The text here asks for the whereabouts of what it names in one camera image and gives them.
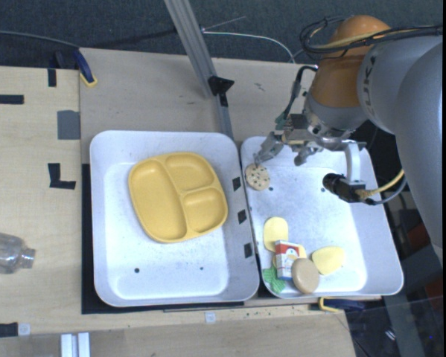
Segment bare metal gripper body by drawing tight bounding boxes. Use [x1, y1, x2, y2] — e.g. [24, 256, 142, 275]
[281, 112, 358, 152]

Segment beige chocolate chip biscuit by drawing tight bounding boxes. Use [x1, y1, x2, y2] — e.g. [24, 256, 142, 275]
[244, 162, 272, 192]

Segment white plastic tray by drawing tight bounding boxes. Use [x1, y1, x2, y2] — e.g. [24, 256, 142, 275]
[89, 129, 261, 308]
[240, 135, 405, 300]

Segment red and white carton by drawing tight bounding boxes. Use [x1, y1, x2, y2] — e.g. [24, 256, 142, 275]
[273, 239, 302, 282]

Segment beige round toy bun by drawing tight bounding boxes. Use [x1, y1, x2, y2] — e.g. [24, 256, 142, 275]
[290, 257, 321, 295]

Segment yellow divided plate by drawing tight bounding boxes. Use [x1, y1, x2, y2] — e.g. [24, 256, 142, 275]
[127, 151, 229, 244]

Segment green toy leaf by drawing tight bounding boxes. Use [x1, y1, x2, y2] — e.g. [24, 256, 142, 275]
[262, 266, 287, 295]

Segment pale wood board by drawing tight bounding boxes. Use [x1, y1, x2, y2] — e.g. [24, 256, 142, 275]
[79, 47, 384, 314]

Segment clear plastic bottle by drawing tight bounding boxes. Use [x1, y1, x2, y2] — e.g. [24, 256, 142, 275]
[0, 228, 36, 275]

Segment black cylinder on white bracket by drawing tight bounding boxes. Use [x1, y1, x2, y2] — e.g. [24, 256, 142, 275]
[322, 139, 368, 205]

